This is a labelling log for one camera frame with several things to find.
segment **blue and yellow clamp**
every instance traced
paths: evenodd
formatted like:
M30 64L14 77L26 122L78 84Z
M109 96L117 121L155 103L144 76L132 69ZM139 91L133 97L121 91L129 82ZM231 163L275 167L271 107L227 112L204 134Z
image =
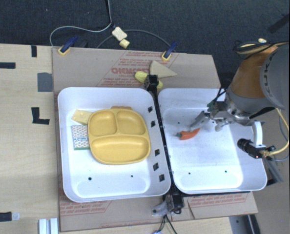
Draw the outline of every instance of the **blue and yellow clamp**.
M67 54L70 51L75 42L78 40L78 36L71 37L62 47L58 49L58 53L62 56Z
M170 47L166 51L163 52L163 54L161 55L161 60L163 60L165 62L169 61L169 59L171 57L171 52L175 49L176 45L178 45L178 44L177 44L177 42L174 41L170 45Z

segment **white tray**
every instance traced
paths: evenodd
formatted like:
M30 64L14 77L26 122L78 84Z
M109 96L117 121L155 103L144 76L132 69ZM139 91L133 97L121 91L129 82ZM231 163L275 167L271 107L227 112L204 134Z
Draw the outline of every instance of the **white tray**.
M166 143L177 188L187 194L261 190L267 183L261 159L237 147L240 138L253 139L250 127L231 124L216 132L210 121L192 139L179 140L176 133L190 124L218 89L164 89L159 93Z
M105 165L88 150L74 150L71 120L76 109L97 111L112 106L130 106L138 112L148 128L150 155L143 161L127 165ZM164 146L154 101L140 88L65 88L58 96L62 152L63 189L75 202L89 202L158 196L171 185Z

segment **yellow bowl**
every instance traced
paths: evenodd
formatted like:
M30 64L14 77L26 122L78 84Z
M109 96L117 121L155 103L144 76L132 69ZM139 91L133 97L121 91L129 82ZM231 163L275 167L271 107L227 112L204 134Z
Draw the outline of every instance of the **yellow bowl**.
M98 110L90 116L87 129L91 153L103 164L135 163L150 153L146 124L133 110Z

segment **red pepper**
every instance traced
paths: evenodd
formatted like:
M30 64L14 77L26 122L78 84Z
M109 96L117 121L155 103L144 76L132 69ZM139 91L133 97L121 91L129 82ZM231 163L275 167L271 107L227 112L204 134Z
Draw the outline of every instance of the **red pepper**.
M181 131L181 132L177 133L176 136L180 137L180 140L193 138L199 132L199 130L200 130L200 128L196 128L195 130L193 130L191 132L189 132L189 131Z

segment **cardboard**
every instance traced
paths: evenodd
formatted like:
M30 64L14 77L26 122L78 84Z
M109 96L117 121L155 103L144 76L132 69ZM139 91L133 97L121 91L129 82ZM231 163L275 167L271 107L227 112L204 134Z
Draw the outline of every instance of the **cardboard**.
M66 87L140 87L137 71L149 73L153 60L178 75L162 78L164 88L219 88L220 82L212 56L173 53L168 62L159 52L72 48L66 56L52 49L53 84L56 115L57 158L59 172L60 229L62 232L128 225L160 223L151 209L162 197L122 199L90 203L69 200L62 189L57 96ZM230 215L257 213L252 193L186 197L181 214L172 221L187 221Z

